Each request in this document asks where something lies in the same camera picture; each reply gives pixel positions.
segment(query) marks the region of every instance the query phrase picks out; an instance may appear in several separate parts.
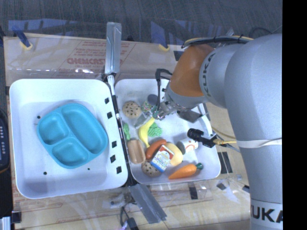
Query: cookie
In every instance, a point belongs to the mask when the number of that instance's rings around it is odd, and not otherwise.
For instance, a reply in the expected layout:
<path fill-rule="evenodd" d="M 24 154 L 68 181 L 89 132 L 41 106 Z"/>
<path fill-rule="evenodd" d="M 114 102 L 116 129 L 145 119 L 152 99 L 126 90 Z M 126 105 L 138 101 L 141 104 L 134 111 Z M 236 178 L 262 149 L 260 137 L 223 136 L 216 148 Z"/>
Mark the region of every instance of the cookie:
<path fill-rule="evenodd" d="M 142 171 L 150 177 L 157 177 L 162 174 L 155 167 L 153 167 L 148 160 L 142 163 Z"/>
<path fill-rule="evenodd" d="M 134 101 L 125 102 L 122 111 L 128 118 L 137 118 L 141 115 L 141 107 Z"/>

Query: blue plate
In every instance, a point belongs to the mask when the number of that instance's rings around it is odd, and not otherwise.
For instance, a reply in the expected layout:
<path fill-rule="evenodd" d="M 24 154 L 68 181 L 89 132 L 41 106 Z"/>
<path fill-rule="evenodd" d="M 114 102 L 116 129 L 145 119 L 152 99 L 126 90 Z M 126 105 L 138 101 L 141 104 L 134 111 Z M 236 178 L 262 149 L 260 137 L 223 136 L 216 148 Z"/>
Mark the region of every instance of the blue plate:
<path fill-rule="evenodd" d="M 83 105 L 70 103 L 42 117 L 37 134 L 50 156 L 62 167 L 73 169 L 100 155 L 108 136 Z"/>

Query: grey floor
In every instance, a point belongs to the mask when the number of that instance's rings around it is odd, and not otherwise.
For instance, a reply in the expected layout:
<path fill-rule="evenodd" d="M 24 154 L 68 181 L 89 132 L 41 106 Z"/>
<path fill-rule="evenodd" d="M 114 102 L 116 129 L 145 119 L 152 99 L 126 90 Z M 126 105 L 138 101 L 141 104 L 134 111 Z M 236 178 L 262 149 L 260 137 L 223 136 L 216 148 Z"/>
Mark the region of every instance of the grey floor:
<path fill-rule="evenodd" d="M 282 33 L 283 0 L 0 0 L 0 26 L 7 36 L 14 36 L 12 26 L 17 25 L 25 32 L 105 38 L 110 21 L 122 24 L 123 40 L 139 42 L 162 38 L 179 45 L 229 29 L 257 38 Z M 0 108 L 6 112 L 5 86 L 0 48 Z M 5 193 L 0 209 L 7 209 L 10 187 L 7 176 L 0 176 Z"/>

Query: white tray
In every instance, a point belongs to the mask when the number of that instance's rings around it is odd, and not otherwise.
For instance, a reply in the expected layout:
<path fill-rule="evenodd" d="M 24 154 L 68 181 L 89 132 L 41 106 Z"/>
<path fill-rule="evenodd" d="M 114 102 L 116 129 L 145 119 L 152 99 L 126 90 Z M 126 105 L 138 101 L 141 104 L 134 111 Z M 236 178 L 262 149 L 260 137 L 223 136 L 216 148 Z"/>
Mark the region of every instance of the white tray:
<path fill-rule="evenodd" d="M 87 107 L 104 127 L 109 140 L 102 154 L 75 169 L 59 166 L 36 133 L 38 116 L 68 103 Z M 23 196 L 62 196 L 125 184 L 128 170 L 110 90 L 105 83 L 75 79 L 17 80 L 10 87 L 10 106 L 16 184 Z"/>
<path fill-rule="evenodd" d="M 165 88 L 168 81 L 162 79 L 161 81 L 161 90 Z M 158 94 L 157 93 L 157 82 L 155 79 L 124 79 L 118 81 L 115 85 L 115 93 L 118 100 L 118 108 L 121 109 L 123 104 L 127 101 L 135 101 L 139 105 L 147 99 L 149 94 Z M 131 138 L 138 139 L 138 130 L 134 128 L 135 119 L 127 118 L 122 111 L 119 112 L 124 123 L 127 123 L 130 128 Z M 164 138 L 167 142 L 176 144 L 179 140 L 182 140 L 187 137 L 187 131 L 190 128 L 202 130 L 201 125 L 197 123 L 190 123 L 181 118 L 176 114 L 168 115 L 164 120 L 156 120 L 156 124 L 162 128 L 163 134 L 160 138 Z M 149 144 L 152 141 L 157 140 L 158 138 L 149 137 Z M 186 165 L 188 163 L 197 164 L 201 162 L 204 166 L 202 170 L 195 176 L 183 179 L 169 180 L 168 176 L 179 167 Z M 135 180 L 141 184 L 165 184 L 165 183 L 178 183 L 178 182 L 190 182 L 198 180 L 209 180 L 217 177 L 221 171 L 221 164 L 218 158 L 216 147 L 208 148 L 199 143 L 199 147 L 186 153 L 183 157 L 183 162 L 173 167 L 169 165 L 167 169 L 158 177 L 149 177 L 142 172 L 140 164 L 133 164 L 130 162 L 131 172 Z"/>

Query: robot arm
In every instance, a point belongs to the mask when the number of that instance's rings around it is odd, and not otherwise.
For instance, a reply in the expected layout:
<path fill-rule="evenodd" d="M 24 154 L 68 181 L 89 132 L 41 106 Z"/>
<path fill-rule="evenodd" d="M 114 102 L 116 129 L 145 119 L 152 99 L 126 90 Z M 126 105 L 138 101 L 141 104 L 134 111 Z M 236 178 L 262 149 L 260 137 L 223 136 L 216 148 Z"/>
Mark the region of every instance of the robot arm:
<path fill-rule="evenodd" d="M 228 110 L 248 175 L 250 229 L 283 229 L 282 35 L 217 49 L 189 46 L 165 100 L 160 117 L 205 102 Z"/>

